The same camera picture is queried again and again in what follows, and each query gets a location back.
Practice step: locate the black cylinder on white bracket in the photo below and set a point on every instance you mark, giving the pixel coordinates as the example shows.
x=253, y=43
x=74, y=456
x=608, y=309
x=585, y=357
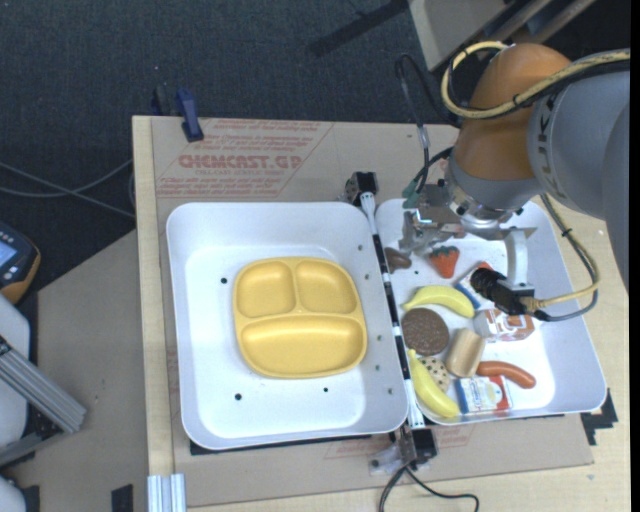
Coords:
x=505, y=292

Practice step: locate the brown cardboard board, red print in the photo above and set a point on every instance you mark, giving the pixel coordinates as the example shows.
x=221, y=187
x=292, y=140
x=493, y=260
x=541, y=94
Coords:
x=300, y=165

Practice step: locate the round brown biscuit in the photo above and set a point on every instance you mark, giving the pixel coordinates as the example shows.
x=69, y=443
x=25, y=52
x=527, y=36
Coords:
x=425, y=332

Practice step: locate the beige chocolate chip cookie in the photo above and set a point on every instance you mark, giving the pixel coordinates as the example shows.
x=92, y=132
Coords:
x=440, y=372

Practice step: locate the white and red carton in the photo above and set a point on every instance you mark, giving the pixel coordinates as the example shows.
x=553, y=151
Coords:
x=482, y=395

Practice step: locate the yellow banana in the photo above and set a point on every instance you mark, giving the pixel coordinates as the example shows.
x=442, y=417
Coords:
x=432, y=395
x=442, y=296

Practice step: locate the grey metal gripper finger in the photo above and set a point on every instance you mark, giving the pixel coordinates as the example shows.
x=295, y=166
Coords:
x=411, y=235
x=445, y=233

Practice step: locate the yellow divided plate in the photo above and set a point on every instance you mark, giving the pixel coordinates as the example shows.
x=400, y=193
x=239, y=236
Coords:
x=300, y=340

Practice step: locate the white plastic tray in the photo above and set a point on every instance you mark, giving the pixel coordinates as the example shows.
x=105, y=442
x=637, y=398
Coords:
x=565, y=360
x=210, y=350

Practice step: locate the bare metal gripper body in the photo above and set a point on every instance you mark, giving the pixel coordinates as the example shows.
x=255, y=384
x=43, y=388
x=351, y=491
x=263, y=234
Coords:
x=480, y=221

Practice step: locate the thin black and white rod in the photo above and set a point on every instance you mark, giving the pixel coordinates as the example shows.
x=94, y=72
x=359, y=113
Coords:
x=386, y=280

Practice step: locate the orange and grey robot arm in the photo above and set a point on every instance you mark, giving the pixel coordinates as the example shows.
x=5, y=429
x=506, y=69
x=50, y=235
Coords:
x=500, y=140

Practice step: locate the tan bread roll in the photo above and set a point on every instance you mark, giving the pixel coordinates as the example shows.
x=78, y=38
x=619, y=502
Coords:
x=465, y=352

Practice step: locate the orange sausage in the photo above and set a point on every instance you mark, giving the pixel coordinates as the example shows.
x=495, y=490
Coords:
x=507, y=374

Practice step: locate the white and orange carton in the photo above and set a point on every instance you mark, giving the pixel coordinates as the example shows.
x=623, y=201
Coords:
x=500, y=327

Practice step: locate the red strawberry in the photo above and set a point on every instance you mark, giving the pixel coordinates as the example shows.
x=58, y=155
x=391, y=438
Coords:
x=445, y=262

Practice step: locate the white and blue packet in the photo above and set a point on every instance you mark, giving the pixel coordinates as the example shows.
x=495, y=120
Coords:
x=467, y=292

